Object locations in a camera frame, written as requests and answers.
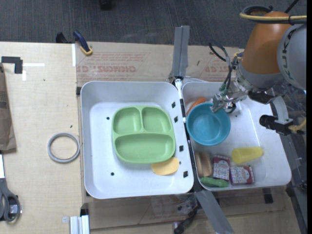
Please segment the dark gray carpet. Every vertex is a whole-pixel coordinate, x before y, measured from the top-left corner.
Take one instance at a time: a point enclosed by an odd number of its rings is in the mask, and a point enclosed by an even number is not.
[[[294,0],[113,0],[103,11],[98,0],[0,0],[0,41],[55,42],[58,32],[74,41],[79,30],[88,41],[173,44],[175,27],[191,27],[190,45],[244,48],[254,23],[239,17],[250,5],[285,11]],[[291,15],[306,15],[300,0]]]

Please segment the teal bowl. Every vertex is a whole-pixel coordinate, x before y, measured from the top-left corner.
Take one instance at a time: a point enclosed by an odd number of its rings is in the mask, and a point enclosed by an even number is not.
[[[228,114],[222,108],[213,113],[211,106],[210,102],[201,103],[186,117],[186,128],[190,137],[204,146],[220,144],[227,138],[231,129]]]

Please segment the robotic arm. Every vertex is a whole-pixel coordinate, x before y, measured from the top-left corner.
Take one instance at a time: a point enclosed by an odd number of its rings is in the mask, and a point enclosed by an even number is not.
[[[290,17],[287,13],[271,11],[271,8],[251,6],[243,12],[265,12],[256,18],[254,27],[243,53],[228,62],[229,74],[236,70],[233,82],[225,81],[213,97],[212,111],[225,108],[249,97],[263,104],[272,103],[278,117],[262,116],[260,124],[290,134],[293,120],[288,118],[287,108],[281,97],[273,97],[266,91],[286,80],[293,86],[306,90],[307,24],[306,16]]]

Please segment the wooden table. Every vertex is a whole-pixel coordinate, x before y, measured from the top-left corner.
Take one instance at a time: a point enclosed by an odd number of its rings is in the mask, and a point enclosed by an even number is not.
[[[16,150],[4,152],[7,184],[19,196],[22,214],[14,223],[0,222],[1,234],[67,234],[70,216],[79,216],[82,206],[80,159],[60,164],[47,153],[50,137],[58,132],[79,135],[76,68],[71,44],[0,42],[1,56],[21,57],[26,71],[14,74],[14,65],[4,63],[9,104],[17,140]],[[35,67],[30,64],[44,64]],[[60,138],[53,144],[60,157],[75,152],[75,144]],[[281,210],[235,215],[238,206],[224,207],[236,233],[292,233],[299,227],[290,198],[276,194]],[[192,225],[205,233],[214,230],[206,219]],[[92,230],[91,233],[172,233],[172,223]]]

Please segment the scissors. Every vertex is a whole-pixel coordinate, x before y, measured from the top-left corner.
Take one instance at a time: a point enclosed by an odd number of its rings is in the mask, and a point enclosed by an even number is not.
[[[20,215],[20,202],[18,197],[10,192],[4,176],[2,152],[0,151],[0,219],[11,222]]]

